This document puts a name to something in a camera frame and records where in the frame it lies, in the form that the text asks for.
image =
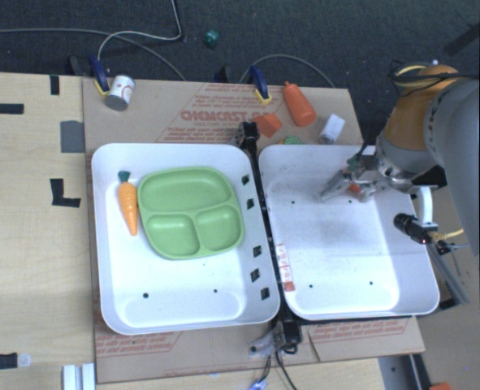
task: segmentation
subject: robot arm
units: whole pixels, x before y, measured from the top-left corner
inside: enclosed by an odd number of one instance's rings
[[[417,76],[402,76],[420,69]],[[444,65],[416,65],[393,76],[404,87],[373,155],[356,155],[350,172],[340,172],[323,199],[348,185],[361,200],[391,187],[416,193],[413,180],[436,165],[445,170],[449,193],[469,246],[479,254],[479,81]]]

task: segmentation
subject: white cable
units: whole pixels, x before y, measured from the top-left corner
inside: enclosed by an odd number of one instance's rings
[[[89,33],[94,35],[104,35],[109,36],[108,32],[103,32],[101,30],[92,30],[92,29],[78,29],[78,28],[23,28],[23,29],[0,29],[0,35],[6,33]],[[121,41],[125,41],[127,43],[131,43],[132,45],[138,46],[139,48],[149,52],[150,54],[156,56],[162,62],[164,62],[169,68],[175,72],[176,75],[180,77],[181,80],[186,81],[185,77],[182,73],[167,59],[162,57],[160,54],[151,50],[147,46],[141,45],[138,42],[133,41],[132,39],[128,39],[127,37],[117,36],[116,39]]]
[[[173,7],[173,13],[175,14],[175,21],[176,21],[176,28],[178,30],[178,33],[174,37],[162,37],[162,36],[157,36],[157,35],[151,35],[148,33],[144,32],[136,32],[133,30],[123,30],[120,32],[115,32],[110,34],[102,43],[101,46],[99,46],[99,51],[97,52],[97,59],[100,61],[101,60],[101,53],[102,49],[104,46],[106,46],[106,43],[114,37],[120,36],[120,35],[138,35],[138,36],[143,36],[143,37],[148,37],[149,39],[157,39],[159,41],[176,41],[182,37],[182,27],[180,26],[180,20],[178,17],[178,12],[176,10],[176,5],[175,5],[175,0],[171,0],[171,6]]]
[[[332,87],[332,88],[335,88],[335,85],[334,83],[331,81],[330,78],[328,78],[328,76],[326,76],[322,71],[320,71],[319,69],[317,69],[314,65],[312,65],[311,63],[305,61],[304,59],[302,58],[298,58],[296,56],[292,56],[292,55],[287,55],[287,54],[271,54],[271,55],[267,55],[267,56],[264,56],[263,58],[259,58],[257,61],[253,62],[251,65],[256,65],[257,63],[260,63],[261,61],[264,61],[265,59],[271,59],[271,58],[286,58],[286,59],[292,59],[294,61],[297,61],[297,62],[300,62],[300,63],[303,63],[304,65],[306,65],[307,67],[310,67],[312,68],[314,71],[316,71],[320,76],[322,76],[322,78],[324,78],[326,80],[326,82]],[[245,77],[248,75],[249,73],[249,68],[247,68],[247,70],[244,72],[244,74],[241,76],[240,80],[238,81],[240,84],[241,82],[243,82],[243,80],[245,79]]]
[[[426,225],[433,223],[433,196],[429,186],[421,186],[417,192],[418,221]]]

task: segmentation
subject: orange carrot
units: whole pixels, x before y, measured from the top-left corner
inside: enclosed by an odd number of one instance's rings
[[[117,196],[129,232],[132,236],[135,236],[138,229],[139,206],[136,196],[136,187],[128,181],[129,175],[130,173],[126,171],[119,172],[120,185],[117,191]]]

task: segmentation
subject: green plate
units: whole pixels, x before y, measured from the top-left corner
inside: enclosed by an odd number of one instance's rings
[[[138,202],[146,236],[165,258],[223,253],[243,239],[234,188],[211,167],[180,167],[142,178]]]

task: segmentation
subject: gray carpet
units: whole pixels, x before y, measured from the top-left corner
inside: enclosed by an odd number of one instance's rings
[[[154,50],[116,39],[102,51],[109,75],[137,79],[212,81],[229,66],[238,82],[258,64],[270,85],[349,89],[366,141],[373,143],[396,102],[387,78],[394,61],[438,60],[460,72],[479,73],[480,0],[176,0],[184,39],[160,42],[127,35]],[[170,0],[0,0],[0,29],[82,28],[105,33],[133,30],[162,36],[177,32]],[[216,46],[205,33],[218,33]],[[72,73],[74,55],[90,73],[88,56],[104,35],[86,32],[0,33],[0,71]]]

